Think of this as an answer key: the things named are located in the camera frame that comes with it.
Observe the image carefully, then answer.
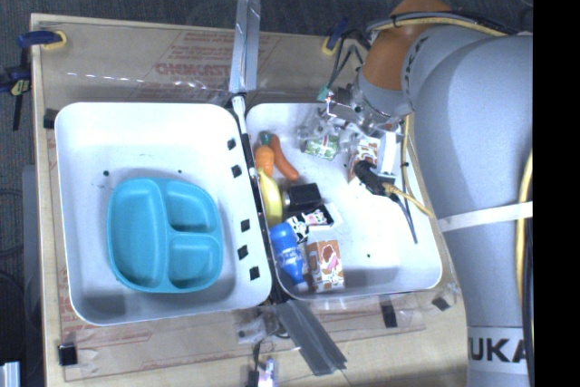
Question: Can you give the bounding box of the short orange carrot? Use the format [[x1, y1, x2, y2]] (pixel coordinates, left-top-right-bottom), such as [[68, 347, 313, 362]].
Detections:
[[254, 131, 276, 178]]

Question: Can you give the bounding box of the brown and white carton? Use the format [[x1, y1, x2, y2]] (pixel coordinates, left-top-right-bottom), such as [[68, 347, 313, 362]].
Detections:
[[303, 238, 346, 294]]

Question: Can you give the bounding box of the black cylinder on white bracket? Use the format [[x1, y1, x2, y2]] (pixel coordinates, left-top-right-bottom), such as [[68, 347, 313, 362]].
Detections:
[[353, 131, 401, 197]]

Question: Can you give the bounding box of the blue bottle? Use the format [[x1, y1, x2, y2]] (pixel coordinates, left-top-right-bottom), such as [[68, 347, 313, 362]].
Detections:
[[268, 221, 306, 287]]

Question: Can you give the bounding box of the orange and white carton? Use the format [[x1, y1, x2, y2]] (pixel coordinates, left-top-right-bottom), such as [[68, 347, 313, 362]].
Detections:
[[346, 138, 382, 185]]

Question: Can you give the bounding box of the brown cardboard board red print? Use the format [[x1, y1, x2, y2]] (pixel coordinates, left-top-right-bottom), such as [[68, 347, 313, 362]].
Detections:
[[38, 25, 428, 382]]

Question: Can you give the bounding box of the black and white cow carton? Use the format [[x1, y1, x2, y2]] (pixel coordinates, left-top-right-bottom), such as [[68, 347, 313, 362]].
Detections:
[[285, 202, 343, 244]]

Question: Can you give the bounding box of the blue divided plate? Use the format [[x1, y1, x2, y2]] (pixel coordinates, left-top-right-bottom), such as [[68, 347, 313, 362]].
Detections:
[[106, 177, 225, 295]]

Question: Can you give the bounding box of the yellow banana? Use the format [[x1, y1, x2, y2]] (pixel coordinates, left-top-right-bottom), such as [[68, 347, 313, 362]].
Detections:
[[256, 167, 285, 229]]

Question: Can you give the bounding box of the black cube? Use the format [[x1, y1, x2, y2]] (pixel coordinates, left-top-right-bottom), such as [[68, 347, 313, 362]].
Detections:
[[284, 182, 324, 213]]

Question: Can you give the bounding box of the white plastic tray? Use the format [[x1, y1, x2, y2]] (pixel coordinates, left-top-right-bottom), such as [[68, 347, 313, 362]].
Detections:
[[53, 102, 274, 327], [244, 102, 444, 302]]

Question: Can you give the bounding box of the long orange sausage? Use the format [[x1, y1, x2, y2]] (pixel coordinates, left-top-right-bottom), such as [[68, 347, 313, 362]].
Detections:
[[268, 133, 301, 183]]

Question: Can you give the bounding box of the green and white carton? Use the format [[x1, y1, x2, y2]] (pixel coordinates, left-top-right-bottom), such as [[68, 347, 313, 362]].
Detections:
[[302, 133, 341, 161]]

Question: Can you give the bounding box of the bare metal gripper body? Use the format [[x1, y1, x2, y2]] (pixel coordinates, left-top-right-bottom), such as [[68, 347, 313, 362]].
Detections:
[[324, 84, 404, 138]]

